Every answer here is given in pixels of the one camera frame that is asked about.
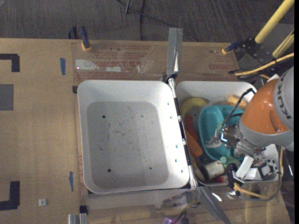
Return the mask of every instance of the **dark gray floor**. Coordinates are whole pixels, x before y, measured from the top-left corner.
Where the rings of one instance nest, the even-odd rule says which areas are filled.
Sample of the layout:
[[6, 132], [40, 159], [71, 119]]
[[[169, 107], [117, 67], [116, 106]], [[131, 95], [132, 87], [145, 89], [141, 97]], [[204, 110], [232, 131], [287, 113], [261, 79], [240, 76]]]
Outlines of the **dark gray floor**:
[[[144, 14], [139, 15], [125, 14], [125, 7], [114, 0], [0, 0], [0, 37], [68, 39], [73, 26], [84, 26], [90, 39], [167, 41], [168, 28], [180, 26], [184, 41], [244, 41], [257, 35], [282, 1], [131, 0], [130, 9]], [[270, 47], [293, 27], [294, 7], [271, 35]], [[287, 156], [293, 165], [293, 153]], [[294, 188], [287, 167], [282, 191], [294, 220]]]

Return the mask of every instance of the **gray square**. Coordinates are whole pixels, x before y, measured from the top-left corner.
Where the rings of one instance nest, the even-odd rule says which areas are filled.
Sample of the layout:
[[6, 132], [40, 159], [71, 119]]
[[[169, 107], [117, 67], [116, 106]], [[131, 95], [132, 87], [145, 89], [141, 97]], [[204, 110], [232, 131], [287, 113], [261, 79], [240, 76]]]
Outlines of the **gray square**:
[[0, 84], [0, 111], [14, 110], [14, 85]]

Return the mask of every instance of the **small white square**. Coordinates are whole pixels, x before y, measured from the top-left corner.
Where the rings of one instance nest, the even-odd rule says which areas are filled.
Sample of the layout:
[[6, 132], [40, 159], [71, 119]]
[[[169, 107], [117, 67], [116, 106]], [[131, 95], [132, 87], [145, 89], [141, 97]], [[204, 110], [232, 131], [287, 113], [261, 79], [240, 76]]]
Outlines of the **small white square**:
[[47, 205], [46, 198], [39, 199], [39, 200], [38, 200], [38, 205], [39, 205], [40, 207], [46, 206], [46, 205]]

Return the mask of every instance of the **teal plastic container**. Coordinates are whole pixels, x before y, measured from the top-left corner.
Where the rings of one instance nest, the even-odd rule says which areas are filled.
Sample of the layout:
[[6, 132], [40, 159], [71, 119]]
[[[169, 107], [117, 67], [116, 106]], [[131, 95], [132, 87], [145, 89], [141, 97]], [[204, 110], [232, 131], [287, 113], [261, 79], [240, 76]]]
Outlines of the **teal plastic container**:
[[[215, 130], [217, 126], [226, 119], [233, 107], [231, 105], [212, 105], [203, 108], [199, 114], [198, 127], [199, 127], [199, 137], [202, 143], [202, 148], [205, 154], [211, 160], [219, 160], [221, 157], [235, 157], [234, 148], [227, 149], [224, 144], [217, 148], [206, 148], [206, 141], [209, 141], [212, 136], [215, 135]], [[234, 114], [243, 113], [243, 110], [237, 108]], [[235, 125], [237, 124], [240, 116], [235, 116], [230, 118], [226, 124]], [[239, 161], [243, 160], [243, 157], [235, 157]]]

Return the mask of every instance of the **yellow pole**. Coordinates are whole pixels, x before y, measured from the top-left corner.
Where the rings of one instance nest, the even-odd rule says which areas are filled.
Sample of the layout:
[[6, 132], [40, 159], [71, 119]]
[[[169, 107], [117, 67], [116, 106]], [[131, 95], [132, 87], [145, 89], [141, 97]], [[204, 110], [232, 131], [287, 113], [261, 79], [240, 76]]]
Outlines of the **yellow pole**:
[[284, 39], [284, 41], [273, 51], [272, 55], [280, 58], [294, 44], [294, 30]]
[[295, 0], [284, 0], [283, 3], [279, 6], [276, 12], [272, 15], [272, 17], [268, 20], [266, 25], [262, 28], [262, 30], [255, 37], [255, 42], [258, 44], [262, 44], [266, 37], [270, 34], [270, 32], [275, 28], [277, 23], [283, 18], [283, 16], [287, 13], [287, 11], [293, 6]]

